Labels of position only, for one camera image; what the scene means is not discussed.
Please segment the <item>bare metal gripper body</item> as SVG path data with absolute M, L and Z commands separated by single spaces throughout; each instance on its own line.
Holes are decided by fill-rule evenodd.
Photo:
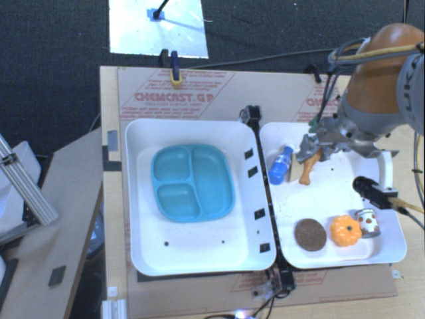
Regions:
M 353 151 L 359 155 L 378 155 L 376 135 L 368 134 L 345 116 L 324 117 L 316 129 L 317 144 L 329 146 L 337 152 Z

